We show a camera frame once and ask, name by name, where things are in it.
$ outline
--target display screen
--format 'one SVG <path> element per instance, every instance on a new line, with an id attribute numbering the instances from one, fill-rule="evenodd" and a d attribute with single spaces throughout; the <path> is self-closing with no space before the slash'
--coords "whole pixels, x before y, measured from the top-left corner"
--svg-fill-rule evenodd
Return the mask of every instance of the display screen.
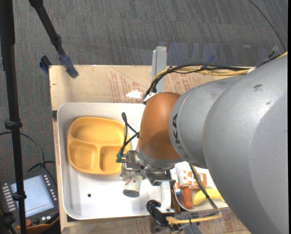
<path id="1" fill-rule="evenodd" d="M 16 183 L 11 184 L 12 191 L 17 191 Z M 27 198 L 25 199 L 25 216 L 32 216 L 44 212 L 54 207 L 48 194 L 42 176 L 36 176 L 24 180 L 24 190 Z"/>

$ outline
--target table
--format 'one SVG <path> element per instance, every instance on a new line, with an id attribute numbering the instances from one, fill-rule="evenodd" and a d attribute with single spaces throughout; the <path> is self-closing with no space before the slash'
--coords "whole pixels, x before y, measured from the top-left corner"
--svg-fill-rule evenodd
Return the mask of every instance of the table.
<path id="1" fill-rule="evenodd" d="M 56 117 L 59 107 L 67 102 L 140 103 L 152 77 L 151 66 L 75 65 L 75 69 L 79 75 L 72 78 L 66 73 L 64 66 L 49 67 L 61 233 L 169 233 L 168 229 L 161 228 L 151 216 L 72 220 L 66 214 L 62 201 L 63 191 Z M 222 77 L 171 73 L 165 77 L 164 91 L 182 94 L 195 86 L 220 78 Z M 222 214 L 220 219 L 201 222 L 199 226 L 201 232 L 203 234 L 250 234 L 229 208 L 222 209 Z"/>

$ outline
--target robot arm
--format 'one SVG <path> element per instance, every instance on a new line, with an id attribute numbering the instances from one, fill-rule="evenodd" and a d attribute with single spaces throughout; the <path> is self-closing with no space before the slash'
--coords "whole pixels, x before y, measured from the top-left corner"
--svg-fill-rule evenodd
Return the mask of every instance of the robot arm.
<path id="1" fill-rule="evenodd" d="M 209 169 L 251 233 L 288 233 L 287 55 L 181 96 L 153 96 L 138 151 L 148 169 L 181 161 Z"/>

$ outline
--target white tray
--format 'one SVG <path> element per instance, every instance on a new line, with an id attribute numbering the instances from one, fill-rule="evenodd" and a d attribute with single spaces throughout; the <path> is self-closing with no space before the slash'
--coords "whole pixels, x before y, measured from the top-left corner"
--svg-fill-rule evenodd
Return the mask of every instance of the white tray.
<path id="1" fill-rule="evenodd" d="M 160 202 L 160 187 L 142 181 L 140 196 L 123 194 L 124 181 L 117 175 L 93 175 L 76 170 L 67 157 L 68 131 L 72 122 L 81 116 L 106 117 L 122 123 L 126 113 L 128 123 L 139 131 L 145 105 L 138 103 L 66 103 L 58 110 L 58 138 L 61 162 L 63 206 L 66 213 L 78 220 L 119 218 L 150 215 L 146 203 L 150 199 Z M 131 142 L 136 149 L 137 138 Z"/>

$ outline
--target carrot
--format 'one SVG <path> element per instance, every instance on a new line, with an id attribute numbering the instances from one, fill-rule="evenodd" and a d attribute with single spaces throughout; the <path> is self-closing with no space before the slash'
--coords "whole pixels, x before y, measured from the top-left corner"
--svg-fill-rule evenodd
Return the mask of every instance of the carrot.
<path id="1" fill-rule="evenodd" d="M 183 203 L 184 203 L 185 208 L 187 208 L 187 209 L 193 208 L 191 195 L 192 195 L 192 193 L 191 193 L 191 189 L 189 187 L 184 187 L 182 189 Z"/>

